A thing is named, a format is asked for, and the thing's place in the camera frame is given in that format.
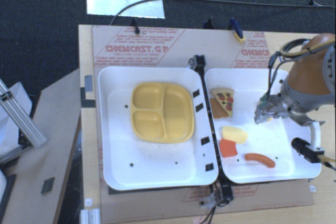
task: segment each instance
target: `toy sausage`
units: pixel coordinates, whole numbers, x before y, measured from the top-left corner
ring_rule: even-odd
[[[245,154],[245,160],[247,161],[257,161],[265,164],[269,168],[275,167],[275,162],[272,161],[269,157],[258,153],[247,153]]]

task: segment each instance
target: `blue clip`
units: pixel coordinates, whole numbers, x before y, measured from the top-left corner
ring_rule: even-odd
[[[240,26],[239,22],[235,18],[230,19],[230,24],[235,30],[235,37],[238,39],[238,41],[243,42],[245,40],[245,37],[243,35],[242,27]]]

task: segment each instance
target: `yellow bowl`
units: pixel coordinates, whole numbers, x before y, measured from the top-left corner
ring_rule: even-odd
[[[184,142],[194,133],[192,98],[176,84],[139,84],[132,92],[131,122],[136,135],[146,141]]]

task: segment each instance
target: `white tray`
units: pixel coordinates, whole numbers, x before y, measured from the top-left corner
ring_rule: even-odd
[[[287,73],[278,71],[272,94],[280,92],[280,79]],[[225,175],[236,183],[268,182],[299,178],[314,178],[321,172],[321,164],[311,164],[291,147],[295,137],[310,142],[310,130],[291,119],[272,119],[266,123],[254,122],[258,100],[267,90],[268,70],[265,69],[211,69],[205,75],[209,97],[213,88],[226,87],[235,91],[232,118],[214,119],[218,142],[224,125],[238,127],[248,133],[244,144],[237,144],[238,155],[222,158]],[[246,153],[260,153],[273,159],[274,168],[258,162],[245,161]]]
[[[169,82],[185,87],[193,98],[195,132],[183,142],[144,141],[133,132],[130,101],[143,82]],[[211,128],[199,75],[188,68],[107,67],[99,73],[103,171],[116,190],[209,185],[218,176]],[[196,112],[195,107],[203,104]],[[202,145],[201,139],[208,137]]]

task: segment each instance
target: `toy pizza slice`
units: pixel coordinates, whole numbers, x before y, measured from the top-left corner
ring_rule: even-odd
[[[212,89],[210,93],[214,96],[216,101],[221,105],[222,109],[232,117],[232,109],[233,109],[233,94],[234,90],[229,88],[217,88]]]

